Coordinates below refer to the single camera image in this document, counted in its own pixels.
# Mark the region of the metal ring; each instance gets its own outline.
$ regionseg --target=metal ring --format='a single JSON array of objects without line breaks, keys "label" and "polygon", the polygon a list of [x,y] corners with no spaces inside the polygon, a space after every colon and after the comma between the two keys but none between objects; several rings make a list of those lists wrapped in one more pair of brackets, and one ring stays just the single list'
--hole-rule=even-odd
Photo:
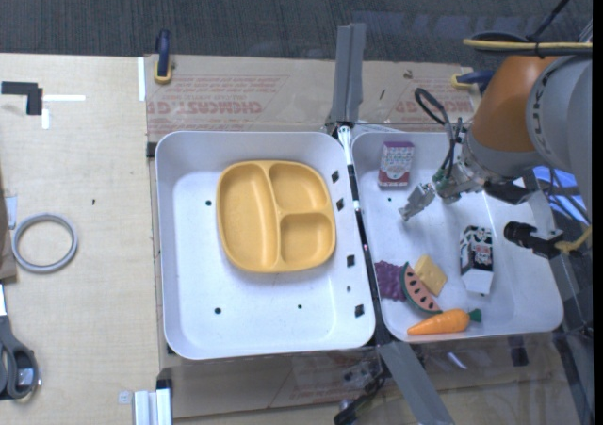
[{"label": "metal ring", "polygon": [[[59,259],[56,263],[49,264],[48,266],[42,266],[38,264],[30,263],[25,260],[21,254],[19,253],[19,239],[21,239],[21,235],[25,230],[31,227],[38,222],[56,222],[57,224],[62,225],[69,232],[72,238],[72,247],[65,254],[65,256]],[[73,224],[71,224],[67,219],[59,214],[53,214],[50,212],[42,212],[40,214],[34,214],[29,216],[28,218],[23,219],[17,227],[15,227],[15,232],[12,235],[12,252],[15,254],[15,258],[19,265],[30,272],[36,272],[38,274],[47,274],[49,272],[54,272],[56,270],[60,270],[64,266],[66,266],[75,255],[75,251],[77,250],[77,234],[75,233],[75,228]]]}]

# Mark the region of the light wood surface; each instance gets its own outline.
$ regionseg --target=light wood surface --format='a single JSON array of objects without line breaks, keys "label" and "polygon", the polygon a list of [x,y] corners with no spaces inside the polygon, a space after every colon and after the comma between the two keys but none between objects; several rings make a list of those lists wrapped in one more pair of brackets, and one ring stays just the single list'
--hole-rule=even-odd
[{"label": "light wood surface", "polygon": [[[0,69],[3,81],[37,82],[47,95],[86,97],[47,103],[51,125],[42,129],[41,117],[25,115],[24,97],[0,95],[3,187],[18,196],[18,221],[56,212],[79,236],[77,255],[65,269],[47,275],[19,270],[5,282],[14,334],[35,351],[42,386],[25,402],[0,401],[0,424],[130,424],[128,398],[155,390],[159,372],[146,109],[137,59],[0,55]],[[62,229],[41,224],[24,237],[22,251],[32,261],[52,262],[68,245]],[[538,350],[545,354],[534,362],[533,375],[526,368],[491,379],[485,363],[479,388],[449,390],[447,375],[437,375],[458,423],[579,423],[559,357]],[[391,423],[415,423],[403,400],[389,403],[364,423],[393,417]],[[337,411],[332,403],[177,422],[333,423]]]}]

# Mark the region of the yellow sponge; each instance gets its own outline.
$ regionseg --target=yellow sponge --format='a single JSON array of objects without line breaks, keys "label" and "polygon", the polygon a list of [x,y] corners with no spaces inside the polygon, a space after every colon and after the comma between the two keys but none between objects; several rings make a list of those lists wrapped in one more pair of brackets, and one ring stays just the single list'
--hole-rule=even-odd
[{"label": "yellow sponge", "polygon": [[415,274],[431,294],[439,296],[442,287],[448,280],[448,277],[440,267],[435,264],[428,255],[423,254],[418,258],[418,261],[416,261],[414,270]]}]

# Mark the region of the toy carrot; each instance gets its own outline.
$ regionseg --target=toy carrot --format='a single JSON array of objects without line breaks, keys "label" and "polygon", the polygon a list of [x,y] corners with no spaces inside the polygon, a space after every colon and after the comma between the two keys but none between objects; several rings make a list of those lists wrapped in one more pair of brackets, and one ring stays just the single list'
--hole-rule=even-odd
[{"label": "toy carrot", "polygon": [[481,310],[474,309],[466,313],[462,309],[454,308],[443,311],[437,315],[423,319],[411,326],[407,333],[409,335],[435,335],[437,333],[457,333],[464,331],[469,321],[481,322]]}]

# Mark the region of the yellow plate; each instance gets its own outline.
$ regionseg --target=yellow plate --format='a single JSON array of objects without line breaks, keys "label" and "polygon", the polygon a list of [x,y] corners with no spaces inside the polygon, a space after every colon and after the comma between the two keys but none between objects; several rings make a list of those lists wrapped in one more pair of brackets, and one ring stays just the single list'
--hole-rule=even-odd
[{"label": "yellow plate", "polygon": [[307,270],[333,253],[329,190],[307,165],[285,160],[236,163],[220,176],[216,205],[224,251],[243,270]]}]

